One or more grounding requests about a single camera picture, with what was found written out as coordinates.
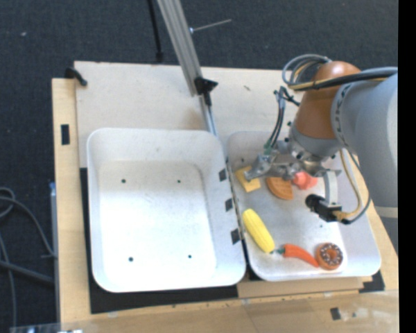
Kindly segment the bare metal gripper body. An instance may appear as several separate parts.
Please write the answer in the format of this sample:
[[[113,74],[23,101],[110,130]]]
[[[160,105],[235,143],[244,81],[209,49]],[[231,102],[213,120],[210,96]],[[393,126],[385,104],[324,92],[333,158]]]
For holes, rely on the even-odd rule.
[[[309,153],[290,153],[274,151],[270,163],[269,176],[277,176],[284,180],[292,180],[297,173],[305,172],[319,178],[325,173],[322,159]]]

